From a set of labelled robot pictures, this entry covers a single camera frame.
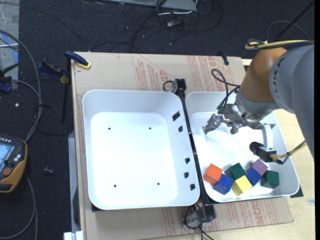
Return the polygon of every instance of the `orange cube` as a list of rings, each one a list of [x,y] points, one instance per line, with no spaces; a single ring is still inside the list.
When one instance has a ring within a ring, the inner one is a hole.
[[[222,169],[211,163],[205,170],[203,174],[203,179],[214,186],[220,180],[221,174]]]

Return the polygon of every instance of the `table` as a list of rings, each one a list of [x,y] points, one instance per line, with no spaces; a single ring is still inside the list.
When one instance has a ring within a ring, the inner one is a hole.
[[[77,53],[91,62],[89,70],[75,63],[72,63],[71,70],[79,228],[83,231],[84,239],[200,239],[198,233],[194,234],[192,230],[185,229],[182,225],[173,226],[177,223],[181,224],[179,212],[185,211],[184,207],[180,210],[169,207],[108,212],[92,211],[88,196],[82,97],[87,91],[93,89],[162,91],[165,81],[176,78],[186,79],[187,92],[222,91],[223,85],[215,82],[210,76],[211,69],[218,68],[224,73],[228,82],[241,84],[245,74],[243,61],[238,57],[228,57],[229,65],[226,66],[221,57],[215,56]],[[303,140],[295,115],[284,110],[277,110],[275,114],[288,149],[295,148]],[[255,218],[256,221],[251,221],[251,224],[249,222],[246,224],[243,218],[239,223],[230,218],[223,218],[232,211],[232,206],[219,204],[216,207],[219,220],[214,219],[213,224],[205,226],[204,230],[214,231],[208,234],[215,240],[315,239],[314,160],[309,150],[304,148],[292,156],[292,161],[303,196],[271,198],[275,200],[260,200],[257,203],[251,203],[252,207],[258,207],[258,210],[253,211],[257,215],[252,214],[252,218]],[[259,209],[263,210],[263,207],[267,207],[266,204],[272,205],[273,211],[281,211],[280,214],[277,216],[269,214],[269,218],[263,217],[266,215]]]

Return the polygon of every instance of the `cardboard sheet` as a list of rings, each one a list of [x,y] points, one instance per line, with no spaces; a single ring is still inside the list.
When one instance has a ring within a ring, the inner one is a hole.
[[[82,98],[90,90],[161,91],[164,82],[186,79],[187,93],[224,91],[211,75],[219,69],[230,83],[241,84],[245,75],[241,58],[190,55],[118,54],[77,52],[91,62],[90,69],[72,64],[72,88],[77,145],[81,228],[88,240],[138,240],[194,234],[182,219],[187,207],[92,211],[88,195]],[[217,218],[204,225],[206,232],[293,222],[285,197],[214,205]]]

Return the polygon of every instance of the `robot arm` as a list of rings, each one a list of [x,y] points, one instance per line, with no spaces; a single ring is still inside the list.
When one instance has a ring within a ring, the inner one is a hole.
[[[221,123],[235,134],[241,127],[262,130],[260,121],[273,110],[285,109],[296,115],[302,134],[315,157],[314,142],[314,56],[315,46],[290,50],[282,47],[261,49],[253,58],[236,94],[221,114],[213,114],[203,132]]]

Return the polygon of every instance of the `black hole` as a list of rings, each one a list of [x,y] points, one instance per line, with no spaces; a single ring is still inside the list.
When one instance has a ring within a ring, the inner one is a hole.
[[[172,116],[173,121],[176,121],[178,117],[180,117],[179,111]]]

